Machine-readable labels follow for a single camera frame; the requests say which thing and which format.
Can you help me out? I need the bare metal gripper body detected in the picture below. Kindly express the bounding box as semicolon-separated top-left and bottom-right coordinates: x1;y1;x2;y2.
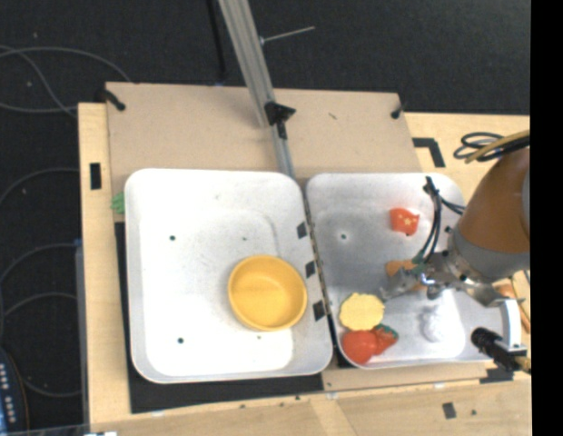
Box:
416;249;497;300

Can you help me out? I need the orange carrot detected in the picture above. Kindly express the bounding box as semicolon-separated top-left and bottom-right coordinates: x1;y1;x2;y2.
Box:
384;259;429;292

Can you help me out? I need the white lumpy object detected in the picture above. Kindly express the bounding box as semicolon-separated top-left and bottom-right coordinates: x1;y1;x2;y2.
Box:
419;305;446;342

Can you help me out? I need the yellow biscuit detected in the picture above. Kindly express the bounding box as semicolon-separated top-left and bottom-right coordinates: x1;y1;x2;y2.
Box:
339;292;386;331

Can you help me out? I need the red strawberry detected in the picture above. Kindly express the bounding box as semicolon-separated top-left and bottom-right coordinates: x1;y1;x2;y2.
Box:
371;323;400;356

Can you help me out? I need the red tomato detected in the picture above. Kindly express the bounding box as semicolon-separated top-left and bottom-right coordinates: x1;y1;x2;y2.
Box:
341;329;380;366

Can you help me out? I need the white plastic tray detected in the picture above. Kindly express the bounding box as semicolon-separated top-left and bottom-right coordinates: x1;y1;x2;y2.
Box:
123;167;334;385
303;172;510;371

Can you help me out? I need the yellow bowl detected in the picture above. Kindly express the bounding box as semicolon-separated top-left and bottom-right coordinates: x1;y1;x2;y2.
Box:
227;254;309;333

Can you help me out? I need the brown cardboard board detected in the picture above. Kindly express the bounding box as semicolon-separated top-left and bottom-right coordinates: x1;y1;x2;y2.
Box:
104;81;491;392

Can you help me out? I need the black cylinder on white bracket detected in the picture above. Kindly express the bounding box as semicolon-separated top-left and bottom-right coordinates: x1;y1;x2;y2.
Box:
470;298;530;372

